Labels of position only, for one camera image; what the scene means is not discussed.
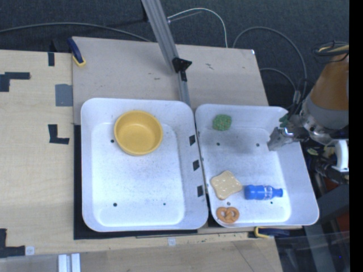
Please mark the orange pretzel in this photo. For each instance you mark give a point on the orange pretzel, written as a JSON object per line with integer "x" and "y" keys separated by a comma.
{"x": 227, "y": 214}

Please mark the white plastic tray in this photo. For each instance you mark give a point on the white plastic tray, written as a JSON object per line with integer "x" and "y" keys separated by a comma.
{"x": 141, "y": 180}
{"x": 249, "y": 163}

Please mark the blue bottle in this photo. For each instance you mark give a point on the blue bottle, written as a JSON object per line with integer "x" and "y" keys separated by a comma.
{"x": 259, "y": 192}

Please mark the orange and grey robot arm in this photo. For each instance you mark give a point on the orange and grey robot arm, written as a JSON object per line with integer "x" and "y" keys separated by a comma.
{"x": 330, "y": 95}

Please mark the green broccoli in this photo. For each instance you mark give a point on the green broccoli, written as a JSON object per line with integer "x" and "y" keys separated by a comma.
{"x": 222, "y": 122}

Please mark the brown cardboard board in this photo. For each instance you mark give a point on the brown cardboard board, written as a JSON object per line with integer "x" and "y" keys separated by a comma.
{"x": 127, "y": 72}

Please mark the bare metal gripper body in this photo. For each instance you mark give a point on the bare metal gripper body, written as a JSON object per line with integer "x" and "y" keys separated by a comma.
{"x": 303, "y": 130}

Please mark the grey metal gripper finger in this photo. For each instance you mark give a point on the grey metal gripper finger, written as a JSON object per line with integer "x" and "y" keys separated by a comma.
{"x": 274, "y": 145}
{"x": 279, "y": 132}

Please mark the yellow bowl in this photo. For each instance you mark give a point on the yellow bowl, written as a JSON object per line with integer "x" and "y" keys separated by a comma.
{"x": 138, "y": 132}

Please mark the black cylinder on white bracket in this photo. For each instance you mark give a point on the black cylinder on white bracket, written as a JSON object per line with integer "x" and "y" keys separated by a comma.
{"x": 339, "y": 157}

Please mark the beige bread slice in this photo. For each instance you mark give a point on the beige bread slice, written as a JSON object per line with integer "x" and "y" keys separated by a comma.
{"x": 226, "y": 184}

